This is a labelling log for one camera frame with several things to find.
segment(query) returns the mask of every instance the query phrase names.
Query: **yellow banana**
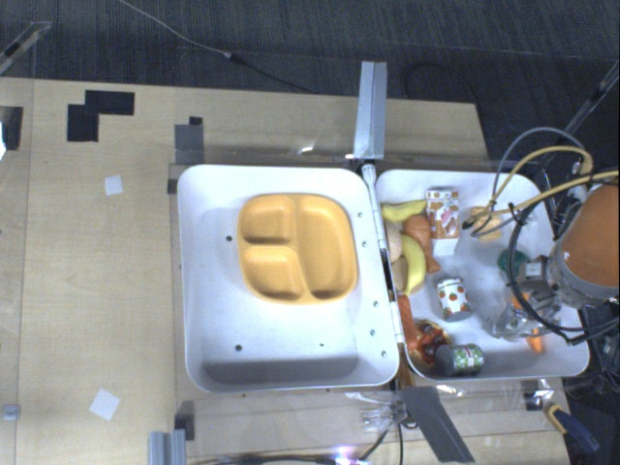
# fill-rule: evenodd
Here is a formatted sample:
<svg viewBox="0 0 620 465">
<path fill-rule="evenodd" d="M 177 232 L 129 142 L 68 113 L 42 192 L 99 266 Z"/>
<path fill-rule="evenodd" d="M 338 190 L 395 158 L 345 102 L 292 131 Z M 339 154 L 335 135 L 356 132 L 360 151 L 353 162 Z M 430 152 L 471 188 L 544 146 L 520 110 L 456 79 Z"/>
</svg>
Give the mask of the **yellow banana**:
<svg viewBox="0 0 620 465">
<path fill-rule="evenodd" d="M 405 286 L 405 295 L 410 295 L 419 288 L 426 276 L 426 259 L 424 252 L 419 243 L 412 237 L 403 234 L 403 255 L 407 260 L 407 286 Z"/>
<path fill-rule="evenodd" d="M 381 215 L 390 222 L 403 222 L 408 217 L 422 213 L 426 208 L 426 200 L 412 200 L 397 205 L 381 205 Z"/>
</svg>

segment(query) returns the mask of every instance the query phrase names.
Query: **white sticker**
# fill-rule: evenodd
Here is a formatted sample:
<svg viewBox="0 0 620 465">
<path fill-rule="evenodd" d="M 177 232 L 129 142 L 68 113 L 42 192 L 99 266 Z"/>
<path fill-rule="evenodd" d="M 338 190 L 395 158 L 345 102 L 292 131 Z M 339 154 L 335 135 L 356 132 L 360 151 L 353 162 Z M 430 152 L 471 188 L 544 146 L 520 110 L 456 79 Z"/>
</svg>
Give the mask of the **white sticker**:
<svg viewBox="0 0 620 465">
<path fill-rule="evenodd" d="M 120 195 L 123 192 L 123 181 L 120 175 L 106 177 L 106 195 Z"/>
<path fill-rule="evenodd" d="M 540 262 L 528 262 L 525 265 L 525 275 L 527 277 L 537 277 L 543 275 L 543 266 Z"/>
<path fill-rule="evenodd" d="M 95 396 L 95 399 L 88 410 L 96 416 L 110 421 L 112 420 L 112 417 L 114 417 L 114 412 L 116 412 L 119 402 L 120 399 L 114 396 L 111 392 L 108 392 L 105 389 L 99 389 L 97 396 Z"/>
</svg>

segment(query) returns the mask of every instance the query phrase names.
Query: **black tape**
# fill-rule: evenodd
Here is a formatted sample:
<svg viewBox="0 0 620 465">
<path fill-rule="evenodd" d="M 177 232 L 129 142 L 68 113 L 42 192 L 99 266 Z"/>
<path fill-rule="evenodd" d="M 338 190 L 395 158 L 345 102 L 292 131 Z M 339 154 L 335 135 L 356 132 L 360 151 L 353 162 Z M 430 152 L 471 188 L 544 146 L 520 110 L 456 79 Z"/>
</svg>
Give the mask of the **black tape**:
<svg viewBox="0 0 620 465">
<path fill-rule="evenodd" d="M 7 49 L 5 49 L 3 53 L 6 55 L 7 58 L 9 58 L 12 55 L 15 55 L 20 48 L 21 43 L 11 43 L 9 46 L 7 46 Z"/>
<path fill-rule="evenodd" d="M 177 179 L 169 179 L 168 180 L 168 194 L 169 195 L 176 195 L 176 188 L 178 186 L 178 180 Z"/>
<path fill-rule="evenodd" d="M 2 136 L 7 150 L 17 150 L 21 141 L 22 107 L 1 107 L 0 122 L 2 122 Z"/>
<path fill-rule="evenodd" d="M 134 115 L 134 93 L 86 90 L 86 111 L 90 114 Z"/>
<path fill-rule="evenodd" d="M 84 105 L 69 105 L 67 141 L 99 141 L 99 115 L 88 113 Z"/>
</svg>

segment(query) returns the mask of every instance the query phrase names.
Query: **green can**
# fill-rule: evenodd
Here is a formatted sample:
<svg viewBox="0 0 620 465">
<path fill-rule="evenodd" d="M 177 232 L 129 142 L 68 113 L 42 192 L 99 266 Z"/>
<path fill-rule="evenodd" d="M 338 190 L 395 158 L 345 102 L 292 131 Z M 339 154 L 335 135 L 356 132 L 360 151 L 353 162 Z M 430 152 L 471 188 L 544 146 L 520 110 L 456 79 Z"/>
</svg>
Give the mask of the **green can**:
<svg viewBox="0 0 620 465">
<path fill-rule="evenodd" d="M 483 365 L 482 349 L 473 343 L 442 345 L 435 352 L 435 366 L 445 377 L 475 375 L 482 370 Z"/>
</svg>

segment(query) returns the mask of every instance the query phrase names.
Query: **white tray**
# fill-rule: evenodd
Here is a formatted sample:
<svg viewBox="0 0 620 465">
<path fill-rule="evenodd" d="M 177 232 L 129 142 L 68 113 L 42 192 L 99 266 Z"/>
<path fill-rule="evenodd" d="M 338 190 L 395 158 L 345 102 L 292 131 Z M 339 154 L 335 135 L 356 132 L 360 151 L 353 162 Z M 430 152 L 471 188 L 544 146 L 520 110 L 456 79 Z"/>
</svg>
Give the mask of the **white tray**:
<svg viewBox="0 0 620 465">
<path fill-rule="evenodd" d="M 340 169 L 195 166 L 178 182 L 187 371 L 204 390 L 378 386 L 398 368 L 388 287 L 368 190 Z M 318 305 L 265 301 L 241 275 L 241 207 L 256 195 L 310 193 L 345 209 L 358 280 Z"/>
<path fill-rule="evenodd" d="M 377 195 L 380 202 L 407 202 L 423 200 L 426 189 L 449 186 L 459 193 L 461 223 L 469 216 L 472 206 L 486 205 L 493 185 L 494 174 L 483 172 L 451 172 L 434 170 L 389 170 L 377 181 Z M 497 208 L 506 207 L 508 202 L 523 202 L 538 193 L 536 186 L 525 177 L 514 177 Z M 533 222 L 521 233 L 518 249 L 534 259 L 548 255 L 552 246 L 552 231 L 544 205 L 540 204 Z M 410 297 L 414 319 L 428 319 L 444 328 L 455 344 L 476 343 L 484 351 L 484 367 L 477 379 L 534 379 L 545 377 L 569 377 L 579 374 L 588 365 L 589 351 L 586 343 L 568 346 L 557 335 L 543 338 L 544 353 L 534 353 L 525 340 L 515 342 L 496 339 L 489 333 L 490 323 L 504 309 L 508 288 L 500 275 L 497 259 L 508 247 L 513 225 L 502 229 L 502 238 L 482 242 L 461 231 L 461 236 L 452 257 L 437 257 L 442 270 L 427 276 L 424 287 Z M 457 323 L 442 320 L 438 300 L 435 296 L 435 282 L 440 277 L 461 277 L 475 315 Z M 560 313 L 563 326 L 580 326 L 577 311 L 564 306 Z M 432 373 L 420 375 L 432 380 L 445 380 Z"/>
</svg>

